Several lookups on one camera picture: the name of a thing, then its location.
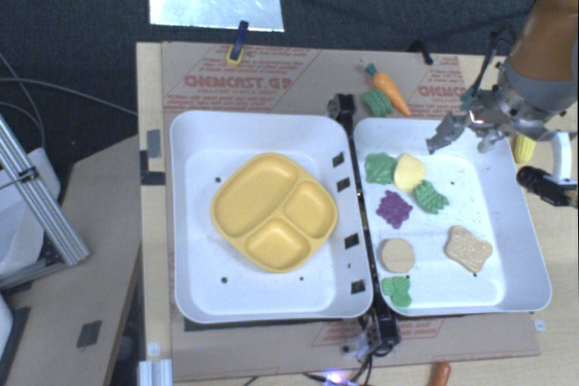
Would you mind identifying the orange carrot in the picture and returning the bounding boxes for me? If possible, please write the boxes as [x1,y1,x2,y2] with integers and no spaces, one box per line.
[364,62,413,118]

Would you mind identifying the green ribbed toy vegetable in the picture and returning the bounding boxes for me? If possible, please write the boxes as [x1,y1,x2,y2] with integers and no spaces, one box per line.
[360,88,394,118]
[412,179,451,215]

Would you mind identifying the black cylinder on white bracket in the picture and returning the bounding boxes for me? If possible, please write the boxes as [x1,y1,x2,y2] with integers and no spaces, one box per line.
[516,130,579,209]

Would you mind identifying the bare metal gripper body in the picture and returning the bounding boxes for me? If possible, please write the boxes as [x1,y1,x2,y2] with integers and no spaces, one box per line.
[464,86,562,141]

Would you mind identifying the orange sausage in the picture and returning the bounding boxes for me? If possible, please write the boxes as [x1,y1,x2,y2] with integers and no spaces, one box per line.
[429,361,452,386]

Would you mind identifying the yellow toy potato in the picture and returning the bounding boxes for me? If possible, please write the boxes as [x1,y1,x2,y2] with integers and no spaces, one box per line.
[393,153,427,195]

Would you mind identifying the white plastic tray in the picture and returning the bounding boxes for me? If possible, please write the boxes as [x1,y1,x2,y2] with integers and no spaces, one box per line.
[352,117,554,317]
[169,109,375,325]

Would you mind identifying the tan bread slice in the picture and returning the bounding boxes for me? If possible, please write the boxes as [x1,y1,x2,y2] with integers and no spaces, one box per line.
[443,224,495,276]

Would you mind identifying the green toy lettuce leaf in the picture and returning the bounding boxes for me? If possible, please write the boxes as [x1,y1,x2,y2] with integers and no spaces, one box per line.
[364,152,399,186]
[380,275,413,310]

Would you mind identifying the thin black rod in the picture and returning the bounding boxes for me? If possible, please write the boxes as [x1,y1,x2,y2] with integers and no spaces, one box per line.
[342,116,388,323]

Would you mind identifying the purple grapes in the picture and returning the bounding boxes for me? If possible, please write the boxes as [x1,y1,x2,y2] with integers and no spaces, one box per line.
[375,190,414,231]

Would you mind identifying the yellow divided plate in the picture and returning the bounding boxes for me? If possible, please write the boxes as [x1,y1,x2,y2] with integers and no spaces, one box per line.
[210,152,340,274]

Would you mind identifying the round tan biscuit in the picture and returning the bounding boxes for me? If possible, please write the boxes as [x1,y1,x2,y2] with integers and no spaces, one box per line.
[376,237,416,275]

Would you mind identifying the yellow corn cob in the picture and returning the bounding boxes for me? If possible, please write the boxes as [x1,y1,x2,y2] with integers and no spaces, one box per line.
[511,133,537,165]

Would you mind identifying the brown cardboard board red print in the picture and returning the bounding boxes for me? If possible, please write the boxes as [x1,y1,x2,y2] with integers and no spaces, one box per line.
[160,41,542,383]

